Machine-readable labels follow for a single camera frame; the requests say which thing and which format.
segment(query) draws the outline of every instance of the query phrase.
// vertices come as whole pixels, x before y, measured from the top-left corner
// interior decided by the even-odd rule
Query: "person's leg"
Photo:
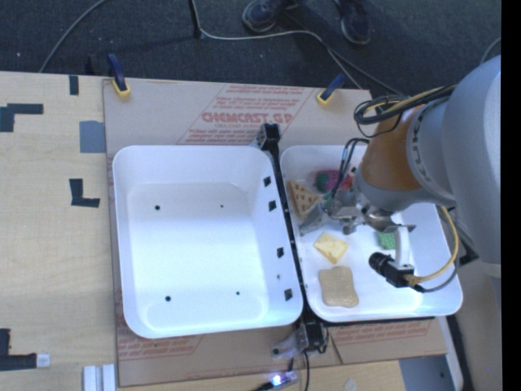
[[[252,31],[270,30],[278,17],[286,10],[304,4],[306,0],[254,0],[243,12],[243,22]]]
[[[342,34],[352,43],[365,45],[370,40],[370,25],[364,3],[367,0],[334,0],[342,14]]]

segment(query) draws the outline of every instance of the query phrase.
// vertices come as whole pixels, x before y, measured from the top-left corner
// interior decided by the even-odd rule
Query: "yellow cable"
[[[409,282],[409,286],[413,287],[416,284],[423,283],[425,281],[428,281],[429,279],[433,279],[437,277],[438,275],[445,272],[453,263],[456,261],[456,257],[458,256],[458,249],[459,249],[459,238],[458,238],[458,232],[456,231],[456,226],[453,223],[453,219],[450,217],[449,212],[445,207],[440,207],[441,212],[444,214],[447,223],[449,224],[450,231],[453,236],[453,251],[450,259],[447,261],[445,265],[443,265],[438,271],[425,276],[416,276],[416,275],[406,275],[405,279]]]

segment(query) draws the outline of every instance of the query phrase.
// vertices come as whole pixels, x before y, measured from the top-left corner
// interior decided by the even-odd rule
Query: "person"
[[[365,45],[370,40],[370,24],[364,8],[367,0],[333,0],[339,8],[342,34],[352,43]],[[243,12],[243,22],[251,31],[263,33],[276,25],[285,10],[305,4],[306,0],[254,0]]]

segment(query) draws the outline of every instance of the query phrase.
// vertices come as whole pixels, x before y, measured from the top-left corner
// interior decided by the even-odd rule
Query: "wooden table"
[[[0,107],[41,103],[0,132],[0,327],[10,354],[48,353],[48,368],[0,372],[0,389],[81,390],[85,366],[116,363],[107,163],[81,153],[79,122],[103,122],[101,77],[0,72]],[[70,178],[98,208],[72,207]],[[133,391],[255,389],[268,376],[237,376],[132,388]],[[310,390],[404,390],[398,361],[314,368]],[[304,381],[288,388],[304,389]]]

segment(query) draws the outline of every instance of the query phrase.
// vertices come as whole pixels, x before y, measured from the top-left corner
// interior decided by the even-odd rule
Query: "tray with toy food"
[[[305,296],[311,310],[331,323],[382,319],[407,319],[453,314],[462,303],[458,277],[443,288],[422,293],[396,288],[373,270],[370,256],[377,251],[392,255],[393,239],[369,226],[358,226],[345,235],[336,220],[301,233],[300,225],[338,178],[342,146],[294,146],[281,155],[281,170],[291,215]],[[365,147],[356,147],[351,160],[355,169]],[[341,186],[348,188],[352,175]],[[430,274],[441,268],[451,252],[436,207],[415,204],[393,220],[415,225],[409,233],[410,264],[415,273]],[[443,283],[453,272],[445,271],[427,281],[427,289]]]

